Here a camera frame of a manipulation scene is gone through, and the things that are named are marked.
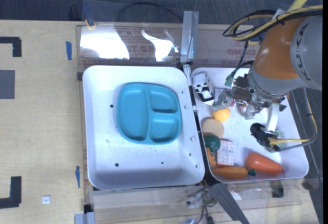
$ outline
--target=black corner marker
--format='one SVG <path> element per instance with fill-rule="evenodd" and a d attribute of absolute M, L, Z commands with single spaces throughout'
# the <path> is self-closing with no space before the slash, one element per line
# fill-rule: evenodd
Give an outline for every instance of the black corner marker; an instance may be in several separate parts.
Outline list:
<path fill-rule="evenodd" d="M 0 44 L 12 44 L 12 57 L 22 56 L 22 40 L 14 36 L 0 36 Z"/>
<path fill-rule="evenodd" d="M 11 177 L 9 197 L 0 198 L 0 209 L 16 208 L 20 203 L 22 203 L 22 177 Z"/>

